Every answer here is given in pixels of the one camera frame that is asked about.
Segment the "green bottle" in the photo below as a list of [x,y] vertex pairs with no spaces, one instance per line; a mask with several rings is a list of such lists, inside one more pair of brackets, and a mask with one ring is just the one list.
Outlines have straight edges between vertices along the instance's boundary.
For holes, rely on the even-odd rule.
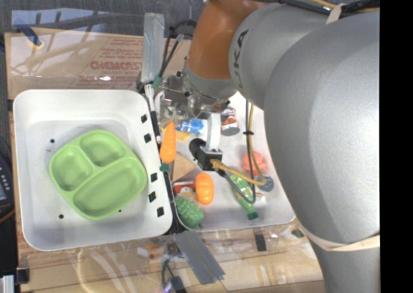
[[[244,179],[236,176],[231,175],[231,180],[237,185],[237,187],[244,193],[244,195],[249,199],[253,200],[252,189],[250,185]],[[247,203],[237,192],[236,189],[232,189],[234,191],[235,197],[237,198],[239,204],[247,211],[248,219],[256,219],[258,218],[258,213],[256,212],[254,206],[250,203]]]

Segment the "green plate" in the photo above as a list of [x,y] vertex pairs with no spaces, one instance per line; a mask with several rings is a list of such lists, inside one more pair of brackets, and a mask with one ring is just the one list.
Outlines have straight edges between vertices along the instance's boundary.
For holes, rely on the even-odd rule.
[[83,217],[104,219],[146,187],[142,162],[117,136],[93,130],[61,147],[50,160],[57,189]]

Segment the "orange carrot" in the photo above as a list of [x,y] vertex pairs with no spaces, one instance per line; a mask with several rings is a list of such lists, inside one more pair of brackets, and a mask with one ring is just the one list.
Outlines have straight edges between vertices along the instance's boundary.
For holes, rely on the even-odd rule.
[[176,155],[176,132],[175,123],[169,122],[165,128],[165,133],[163,134],[163,140],[161,144],[161,150],[159,151],[159,156],[161,160],[168,164],[175,160]]

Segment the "duct tape strip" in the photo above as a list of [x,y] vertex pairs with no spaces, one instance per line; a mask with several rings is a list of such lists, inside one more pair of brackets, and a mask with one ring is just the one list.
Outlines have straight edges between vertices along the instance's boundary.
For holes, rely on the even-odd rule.
[[328,19],[326,21],[326,25],[328,25],[331,22],[337,21],[340,18],[341,15],[341,7],[344,6],[345,3],[341,3],[336,5],[336,7],[334,7],[331,12],[330,15],[328,16]]
[[355,252],[357,250],[380,248],[380,234],[350,244],[339,244],[317,237],[303,226],[301,226],[301,229],[309,240],[327,252]]

